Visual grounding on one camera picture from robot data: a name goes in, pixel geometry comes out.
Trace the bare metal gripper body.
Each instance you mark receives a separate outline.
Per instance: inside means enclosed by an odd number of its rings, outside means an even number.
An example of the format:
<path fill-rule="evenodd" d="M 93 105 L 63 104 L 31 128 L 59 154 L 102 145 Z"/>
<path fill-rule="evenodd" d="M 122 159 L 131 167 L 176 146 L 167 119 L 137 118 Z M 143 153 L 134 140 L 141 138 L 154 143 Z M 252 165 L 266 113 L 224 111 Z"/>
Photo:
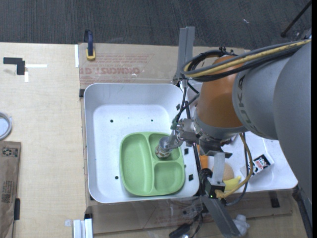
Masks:
<path fill-rule="evenodd" d="M 198 143 L 199 135 L 195 129 L 195 122 L 193 119 L 181 119 L 176 127 L 177 137 L 179 140 L 189 142 L 189 143 Z"/>

